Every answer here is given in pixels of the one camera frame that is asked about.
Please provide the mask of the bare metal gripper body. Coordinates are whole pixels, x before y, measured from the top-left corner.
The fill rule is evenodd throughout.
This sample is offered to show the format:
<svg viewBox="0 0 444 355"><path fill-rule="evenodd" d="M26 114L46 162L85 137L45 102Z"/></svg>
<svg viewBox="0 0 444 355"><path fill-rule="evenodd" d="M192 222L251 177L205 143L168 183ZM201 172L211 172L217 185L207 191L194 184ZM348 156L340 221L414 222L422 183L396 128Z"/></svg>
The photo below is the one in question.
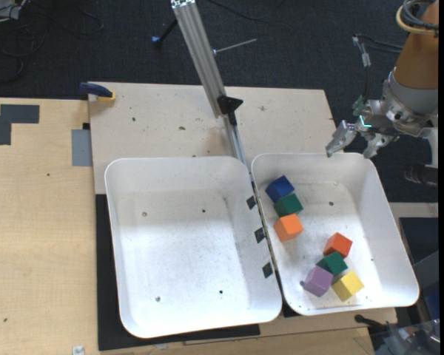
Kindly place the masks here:
<svg viewBox="0 0 444 355"><path fill-rule="evenodd" d="M437 116L437 111L437 99L359 99L356 127L361 132L426 137L432 130L430 121Z"/></svg>

